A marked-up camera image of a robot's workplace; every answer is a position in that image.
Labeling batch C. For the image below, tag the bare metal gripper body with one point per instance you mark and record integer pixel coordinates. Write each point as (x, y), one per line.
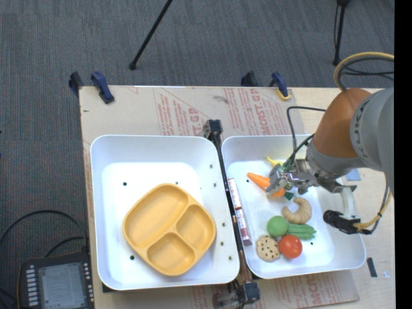
(304, 175)

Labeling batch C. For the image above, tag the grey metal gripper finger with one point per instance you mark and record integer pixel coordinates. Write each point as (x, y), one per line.
(273, 188)
(275, 174)

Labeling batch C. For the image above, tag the orange carrot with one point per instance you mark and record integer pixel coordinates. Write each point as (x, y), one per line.
(259, 179)

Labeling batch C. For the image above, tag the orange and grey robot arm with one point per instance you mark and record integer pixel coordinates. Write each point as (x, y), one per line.
(354, 130)

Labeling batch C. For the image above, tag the yellow banana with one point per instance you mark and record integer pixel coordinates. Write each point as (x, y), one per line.
(273, 161)

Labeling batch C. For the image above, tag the green ball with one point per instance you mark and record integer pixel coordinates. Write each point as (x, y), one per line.
(277, 226)

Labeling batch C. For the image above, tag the tan croissant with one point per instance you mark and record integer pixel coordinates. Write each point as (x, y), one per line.
(301, 214)

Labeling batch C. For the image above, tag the red and white packet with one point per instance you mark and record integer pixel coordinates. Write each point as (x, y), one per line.
(239, 211)

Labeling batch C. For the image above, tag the green pea pods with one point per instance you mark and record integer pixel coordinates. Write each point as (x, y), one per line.
(302, 231)

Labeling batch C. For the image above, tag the thin black and white rod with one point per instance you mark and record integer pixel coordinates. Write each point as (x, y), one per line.
(222, 159)

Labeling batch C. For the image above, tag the red tomato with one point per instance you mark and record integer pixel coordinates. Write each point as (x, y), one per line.
(290, 246)

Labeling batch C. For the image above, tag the tan chocolate chip biscuit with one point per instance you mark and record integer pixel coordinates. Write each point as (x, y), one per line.
(267, 248)

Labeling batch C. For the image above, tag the white plastic tray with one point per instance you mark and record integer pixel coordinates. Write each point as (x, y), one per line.
(154, 153)
(325, 253)

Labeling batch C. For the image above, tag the brown cardboard board red print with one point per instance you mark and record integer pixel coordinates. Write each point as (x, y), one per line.
(180, 111)

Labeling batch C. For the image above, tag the yellow divided plate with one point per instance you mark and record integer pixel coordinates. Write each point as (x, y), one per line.
(161, 211)

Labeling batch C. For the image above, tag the black cylinder on white bracket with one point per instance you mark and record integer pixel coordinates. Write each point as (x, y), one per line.
(341, 220)

